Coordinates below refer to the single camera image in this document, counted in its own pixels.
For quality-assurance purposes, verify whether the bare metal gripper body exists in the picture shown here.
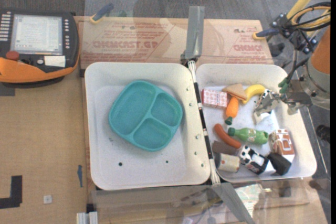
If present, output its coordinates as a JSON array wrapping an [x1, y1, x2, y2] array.
[[280, 78, 331, 115]]

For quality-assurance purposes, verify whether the small black and white carton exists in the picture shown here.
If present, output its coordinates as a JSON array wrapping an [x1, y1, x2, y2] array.
[[253, 88, 279, 124]]

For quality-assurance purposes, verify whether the yellow banana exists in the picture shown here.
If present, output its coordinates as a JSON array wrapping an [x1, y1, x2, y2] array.
[[241, 84, 266, 105]]

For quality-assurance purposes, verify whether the tan triangular sandwich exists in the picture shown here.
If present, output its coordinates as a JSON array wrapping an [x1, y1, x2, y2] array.
[[222, 83, 248, 101]]

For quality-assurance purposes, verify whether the orange and white carton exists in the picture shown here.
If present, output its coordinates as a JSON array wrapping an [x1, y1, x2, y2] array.
[[268, 129, 296, 163]]

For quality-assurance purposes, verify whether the orange carrot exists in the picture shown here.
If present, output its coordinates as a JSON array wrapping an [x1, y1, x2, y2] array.
[[224, 96, 239, 125]]

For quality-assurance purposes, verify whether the green bottle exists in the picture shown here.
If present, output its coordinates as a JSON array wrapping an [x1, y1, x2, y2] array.
[[227, 127, 269, 145]]

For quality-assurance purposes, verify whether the black packet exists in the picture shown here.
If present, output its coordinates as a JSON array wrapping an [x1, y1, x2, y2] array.
[[267, 152, 292, 176]]

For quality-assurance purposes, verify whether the white plastic tray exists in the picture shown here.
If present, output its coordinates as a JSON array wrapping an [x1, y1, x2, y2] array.
[[84, 61, 212, 191], [195, 63, 318, 183]]

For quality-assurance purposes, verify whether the pink and white carton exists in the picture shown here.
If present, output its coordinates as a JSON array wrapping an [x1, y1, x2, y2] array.
[[201, 88, 228, 109]]

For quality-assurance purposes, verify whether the orange-red sausage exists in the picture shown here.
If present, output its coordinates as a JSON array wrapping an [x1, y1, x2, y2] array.
[[213, 123, 242, 150]]

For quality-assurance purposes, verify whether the large black and white carton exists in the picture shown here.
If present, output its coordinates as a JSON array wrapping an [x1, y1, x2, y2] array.
[[238, 145, 276, 176]]

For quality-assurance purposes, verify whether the brown flat bar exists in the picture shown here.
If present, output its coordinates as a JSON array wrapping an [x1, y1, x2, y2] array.
[[212, 140, 238, 155]]

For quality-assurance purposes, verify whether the thin black and white rod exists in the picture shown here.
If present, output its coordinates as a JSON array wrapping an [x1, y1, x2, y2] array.
[[187, 60, 221, 186]]

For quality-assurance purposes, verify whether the white small can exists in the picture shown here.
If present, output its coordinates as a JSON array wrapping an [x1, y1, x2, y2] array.
[[215, 153, 240, 173]]

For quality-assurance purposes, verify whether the brown cardboard board, red print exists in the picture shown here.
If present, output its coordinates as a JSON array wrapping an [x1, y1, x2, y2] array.
[[73, 16, 325, 218]]

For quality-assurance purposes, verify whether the teal divided plate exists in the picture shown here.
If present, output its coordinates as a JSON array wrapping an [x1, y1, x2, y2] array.
[[108, 80, 184, 152]]

